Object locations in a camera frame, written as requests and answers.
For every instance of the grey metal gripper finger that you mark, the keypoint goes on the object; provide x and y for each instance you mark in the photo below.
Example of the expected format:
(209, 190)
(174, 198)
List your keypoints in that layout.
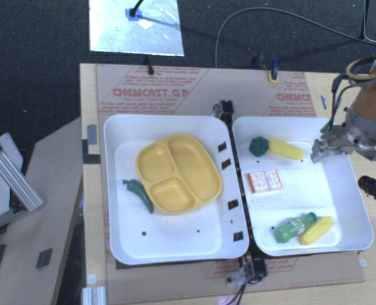
(319, 145)
(318, 157)

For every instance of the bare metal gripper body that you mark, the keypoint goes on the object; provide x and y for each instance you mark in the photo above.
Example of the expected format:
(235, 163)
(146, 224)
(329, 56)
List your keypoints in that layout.
(343, 143)

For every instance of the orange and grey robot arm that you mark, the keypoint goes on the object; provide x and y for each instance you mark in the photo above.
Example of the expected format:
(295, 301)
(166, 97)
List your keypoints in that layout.
(372, 103)

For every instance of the yellow corn cob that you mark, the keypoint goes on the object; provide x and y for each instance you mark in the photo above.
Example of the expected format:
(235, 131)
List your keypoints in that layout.
(286, 149)
(316, 230)

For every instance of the white plastic tray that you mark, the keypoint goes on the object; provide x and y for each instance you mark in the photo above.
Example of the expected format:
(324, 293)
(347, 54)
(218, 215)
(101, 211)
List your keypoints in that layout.
(308, 199)
(175, 234)

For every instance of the orange and white packet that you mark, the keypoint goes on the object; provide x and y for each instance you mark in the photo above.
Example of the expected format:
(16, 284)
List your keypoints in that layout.
(264, 181)

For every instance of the green broccoli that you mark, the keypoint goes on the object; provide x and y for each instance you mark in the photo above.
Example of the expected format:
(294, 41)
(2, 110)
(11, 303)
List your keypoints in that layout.
(258, 146)

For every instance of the green plastic bottle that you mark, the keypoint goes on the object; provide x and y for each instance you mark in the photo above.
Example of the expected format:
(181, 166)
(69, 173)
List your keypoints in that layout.
(289, 230)

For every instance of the thin black rod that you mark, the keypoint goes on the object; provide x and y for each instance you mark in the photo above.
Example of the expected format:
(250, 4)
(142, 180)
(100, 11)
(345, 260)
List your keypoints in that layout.
(240, 176)

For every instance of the yellow divided plate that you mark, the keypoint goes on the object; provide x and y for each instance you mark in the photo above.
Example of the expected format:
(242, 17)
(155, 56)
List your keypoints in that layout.
(188, 167)

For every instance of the brown cardboard board red print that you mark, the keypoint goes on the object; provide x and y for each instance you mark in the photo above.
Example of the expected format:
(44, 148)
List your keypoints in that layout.
(188, 91)

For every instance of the green chili pepper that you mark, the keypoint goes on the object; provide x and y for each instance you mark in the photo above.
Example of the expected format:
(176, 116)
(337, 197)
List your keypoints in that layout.
(140, 191)

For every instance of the black cylinder on white bracket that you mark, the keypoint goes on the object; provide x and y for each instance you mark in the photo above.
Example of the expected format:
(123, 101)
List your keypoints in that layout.
(373, 187)

